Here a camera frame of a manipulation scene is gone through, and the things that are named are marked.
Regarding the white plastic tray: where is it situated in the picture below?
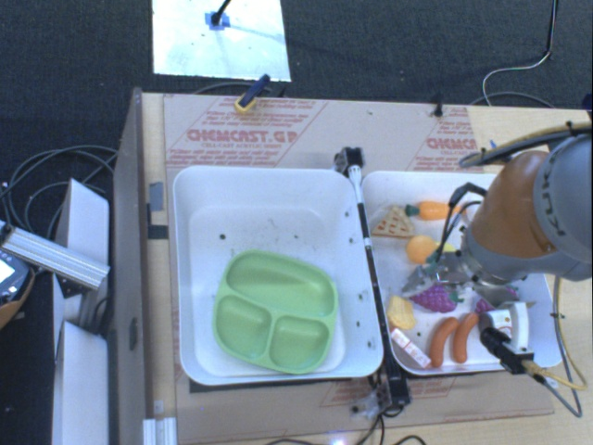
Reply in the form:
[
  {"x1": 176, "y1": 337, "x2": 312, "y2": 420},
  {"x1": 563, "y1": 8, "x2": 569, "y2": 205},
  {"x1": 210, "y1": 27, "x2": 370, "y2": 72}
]
[
  {"x1": 172, "y1": 164, "x2": 385, "y2": 387},
  {"x1": 360, "y1": 170, "x2": 564, "y2": 377}
]

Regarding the orange sausage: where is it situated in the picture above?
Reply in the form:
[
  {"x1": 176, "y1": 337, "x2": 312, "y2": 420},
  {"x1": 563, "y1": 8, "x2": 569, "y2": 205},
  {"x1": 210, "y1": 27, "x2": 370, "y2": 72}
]
[
  {"x1": 451, "y1": 311, "x2": 481, "y2": 365},
  {"x1": 428, "y1": 316, "x2": 461, "y2": 369}
]

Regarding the thin black and white rod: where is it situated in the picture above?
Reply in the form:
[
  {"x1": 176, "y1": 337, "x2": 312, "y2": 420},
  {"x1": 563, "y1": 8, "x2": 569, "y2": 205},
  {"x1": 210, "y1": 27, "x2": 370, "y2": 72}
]
[{"x1": 349, "y1": 164, "x2": 403, "y2": 388}]

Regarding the orange carrot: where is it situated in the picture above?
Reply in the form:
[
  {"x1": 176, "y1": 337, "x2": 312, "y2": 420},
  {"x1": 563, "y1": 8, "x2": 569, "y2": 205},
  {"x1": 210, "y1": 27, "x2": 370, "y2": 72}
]
[{"x1": 404, "y1": 200, "x2": 465, "y2": 223}]

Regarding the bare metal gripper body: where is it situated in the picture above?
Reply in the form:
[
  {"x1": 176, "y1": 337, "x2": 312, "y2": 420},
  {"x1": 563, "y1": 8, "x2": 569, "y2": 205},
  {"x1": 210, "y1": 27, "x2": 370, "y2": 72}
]
[{"x1": 433, "y1": 250, "x2": 493, "y2": 297}]

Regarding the green divided plate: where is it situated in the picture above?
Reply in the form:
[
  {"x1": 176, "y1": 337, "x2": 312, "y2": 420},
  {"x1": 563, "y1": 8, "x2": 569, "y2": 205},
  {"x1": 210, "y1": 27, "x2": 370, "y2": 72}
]
[{"x1": 211, "y1": 248, "x2": 340, "y2": 375}]

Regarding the black cylinder on white bracket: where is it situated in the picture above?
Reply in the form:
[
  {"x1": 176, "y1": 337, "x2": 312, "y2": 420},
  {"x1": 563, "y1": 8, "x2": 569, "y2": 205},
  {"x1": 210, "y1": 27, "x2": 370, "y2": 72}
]
[{"x1": 479, "y1": 300, "x2": 536, "y2": 375}]

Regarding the brown cardboard board, red print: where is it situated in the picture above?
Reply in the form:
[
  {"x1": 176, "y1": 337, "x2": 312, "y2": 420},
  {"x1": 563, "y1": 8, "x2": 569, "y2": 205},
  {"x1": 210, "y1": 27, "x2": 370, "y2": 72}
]
[{"x1": 162, "y1": 93, "x2": 557, "y2": 428}]

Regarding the white and red carton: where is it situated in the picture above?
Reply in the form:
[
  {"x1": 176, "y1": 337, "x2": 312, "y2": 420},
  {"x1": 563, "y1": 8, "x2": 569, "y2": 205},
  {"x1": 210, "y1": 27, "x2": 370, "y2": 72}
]
[{"x1": 389, "y1": 327, "x2": 433, "y2": 370}]

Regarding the yellow crinkled biscuit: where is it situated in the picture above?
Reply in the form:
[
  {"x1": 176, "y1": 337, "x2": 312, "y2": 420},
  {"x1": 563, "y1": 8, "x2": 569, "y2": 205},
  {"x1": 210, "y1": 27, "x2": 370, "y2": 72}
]
[{"x1": 386, "y1": 294, "x2": 417, "y2": 332}]

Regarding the orange round fruit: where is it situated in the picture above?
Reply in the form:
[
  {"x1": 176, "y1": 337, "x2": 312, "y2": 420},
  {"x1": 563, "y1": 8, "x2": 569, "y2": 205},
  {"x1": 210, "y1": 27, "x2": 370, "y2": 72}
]
[{"x1": 406, "y1": 234, "x2": 458, "y2": 265}]

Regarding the pizza slice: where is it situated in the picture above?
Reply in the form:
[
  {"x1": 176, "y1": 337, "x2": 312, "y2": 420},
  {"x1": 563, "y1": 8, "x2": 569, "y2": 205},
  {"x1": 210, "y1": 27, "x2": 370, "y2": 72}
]
[{"x1": 371, "y1": 205, "x2": 416, "y2": 239}]

